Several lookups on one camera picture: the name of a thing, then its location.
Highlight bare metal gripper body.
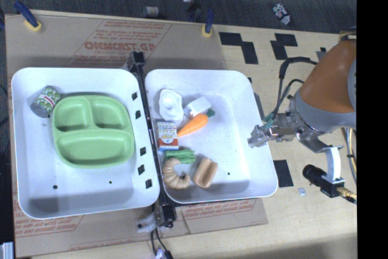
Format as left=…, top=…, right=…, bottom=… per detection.
left=267, top=112, right=301, bottom=143

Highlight white plastic tray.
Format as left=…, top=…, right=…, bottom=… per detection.
left=144, top=69, right=279, bottom=205
left=10, top=67, right=161, bottom=220

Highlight tan hot dog bun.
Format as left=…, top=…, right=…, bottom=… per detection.
left=192, top=157, right=219, bottom=189

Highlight orange carrot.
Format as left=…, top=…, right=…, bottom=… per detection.
left=176, top=107, right=216, bottom=138

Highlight green beans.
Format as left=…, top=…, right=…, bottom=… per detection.
left=164, top=148, right=197, bottom=166

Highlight orange and white juice carton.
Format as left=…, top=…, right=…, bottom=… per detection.
left=155, top=120, right=180, bottom=152

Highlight tan croissant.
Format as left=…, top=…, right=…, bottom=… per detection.
left=161, top=157, right=192, bottom=190

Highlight white fried egg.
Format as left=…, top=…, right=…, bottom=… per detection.
left=158, top=88, right=185, bottom=123

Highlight thin black and white rod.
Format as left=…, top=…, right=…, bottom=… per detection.
left=135, top=68, right=166, bottom=207

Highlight black and white milk carton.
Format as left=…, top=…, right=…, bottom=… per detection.
left=272, top=2, right=292, bottom=26

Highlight small grey can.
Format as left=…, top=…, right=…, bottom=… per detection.
left=142, top=5, right=159, bottom=18

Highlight green divided plate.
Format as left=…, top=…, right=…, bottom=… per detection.
left=52, top=95, right=136, bottom=169

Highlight brown cardboard board red print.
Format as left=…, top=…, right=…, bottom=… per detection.
left=4, top=8, right=269, bottom=258

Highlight green pea can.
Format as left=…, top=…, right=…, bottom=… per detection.
left=30, top=85, right=62, bottom=118

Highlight black cylinder on white bracket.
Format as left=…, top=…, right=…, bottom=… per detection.
left=302, top=145, right=346, bottom=199

